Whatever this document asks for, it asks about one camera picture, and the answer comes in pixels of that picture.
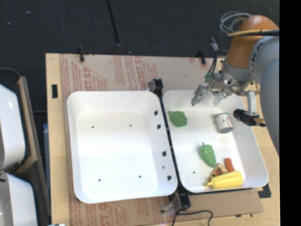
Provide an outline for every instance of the toy carrot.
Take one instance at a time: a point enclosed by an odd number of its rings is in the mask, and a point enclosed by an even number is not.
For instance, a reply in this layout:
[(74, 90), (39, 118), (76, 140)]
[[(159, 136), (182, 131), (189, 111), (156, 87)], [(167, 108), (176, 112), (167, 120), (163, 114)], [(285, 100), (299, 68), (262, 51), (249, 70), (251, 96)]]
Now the toy carrot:
[(232, 160), (231, 158), (227, 157), (224, 159), (225, 162), (225, 167), (226, 169), (230, 172), (230, 171), (235, 171), (233, 165), (232, 165)]

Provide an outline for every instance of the wooden table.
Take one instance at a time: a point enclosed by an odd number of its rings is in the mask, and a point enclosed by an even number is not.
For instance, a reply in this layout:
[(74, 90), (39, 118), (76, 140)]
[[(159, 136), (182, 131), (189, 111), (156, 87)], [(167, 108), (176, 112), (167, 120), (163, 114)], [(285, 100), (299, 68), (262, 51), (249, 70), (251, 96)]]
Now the wooden table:
[[(65, 149), (65, 130), (62, 97), (62, 75), (60, 54), (46, 54), (47, 99), (48, 99), (48, 127), (49, 127), (49, 156), (51, 181), (51, 210), (52, 223), (66, 223), (70, 225), (69, 190), (67, 179), (67, 158)], [(52, 85), (58, 88), (57, 98), (53, 99)], [(257, 96), (258, 112), (261, 113), (259, 97)], [(261, 199), (264, 212), (243, 215), (239, 218), (213, 218), (211, 226), (275, 226), (280, 225), (280, 179), (279, 156), (272, 144), (266, 128), (253, 128), (262, 156), (269, 172), (269, 187), (272, 197)], [(177, 226), (206, 225), (207, 220), (177, 222)]]

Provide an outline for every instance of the empty white tray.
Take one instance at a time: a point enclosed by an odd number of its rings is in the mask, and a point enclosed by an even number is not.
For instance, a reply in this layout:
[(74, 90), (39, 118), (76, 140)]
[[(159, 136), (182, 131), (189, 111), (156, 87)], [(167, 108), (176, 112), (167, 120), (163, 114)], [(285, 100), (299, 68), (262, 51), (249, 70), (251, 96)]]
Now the empty white tray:
[(0, 84), (0, 171), (14, 166), (25, 156), (25, 140), (18, 98)]
[(78, 91), (67, 101), (74, 192), (85, 203), (166, 196), (177, 177), (148, 91)]
[(37, 226), (32, 186), (7, 173), (0, 175), (0, 226)]
[[(242, 173), (244, 184), (231, 189), (266, 185), (268, 171), (252, 127), (233, 116), (235, 109), (245, 110), (242, 98), (232, 95), (214, 106), (214, 96), (208, 93), (205, 99), (192, 106), (193, 97), (192, 90), (168, 91), (163, 97), (166, 113), (182, 111), (188, 119), (183, 127), (175, 127), (168, 120), (182, 185), (193, 193), (224, 190), (205, 187), (213, 168), (207, 166), (199, 156), (198, 150), (203, 142), (213, 147), (217, 163), (224, 164), (224, 158), (230, 157), (235, 170)], [(215, 116), (223, 112), (229, 114), (233, 126), (233, 130), (226, 134), (219, 133), (214, 123)]]

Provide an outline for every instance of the white can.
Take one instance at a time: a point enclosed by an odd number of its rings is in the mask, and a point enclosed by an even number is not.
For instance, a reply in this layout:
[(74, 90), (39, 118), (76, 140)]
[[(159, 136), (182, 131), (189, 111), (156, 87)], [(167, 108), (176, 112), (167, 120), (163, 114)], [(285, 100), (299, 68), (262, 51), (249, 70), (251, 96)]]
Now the white can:
[(220, 133), (228, 133), (233, 130), (228, 113), (218, 114), (215, 118), (215, 121)]

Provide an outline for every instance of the robotic arm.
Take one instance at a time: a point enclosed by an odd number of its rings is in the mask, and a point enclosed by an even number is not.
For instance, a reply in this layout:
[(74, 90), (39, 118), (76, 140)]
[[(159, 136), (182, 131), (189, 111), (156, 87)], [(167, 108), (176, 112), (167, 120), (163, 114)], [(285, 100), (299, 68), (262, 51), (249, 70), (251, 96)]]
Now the robotic arm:
[[(229, 27), (225, 21), (234, 19)], [(233, 26), (242, 22), (237, 31)], [(233, 41), (219, 73), (211, 73), (208, 86), (199, 85), (192, 105), (200, 102), (207, 92), (215, 95), (214, 104), (233, 93), (247, 96), (248, 111), (236, 110), (235, 118), (253, 126), (267, 126), (279, 153), (279, 28), (267, 17), (230, 12), (221, 17), (220, 28)], [(257, 91), (245, 88), (255, 81), (260, 85), (260, 102), (264, 120), (256, 113)]]

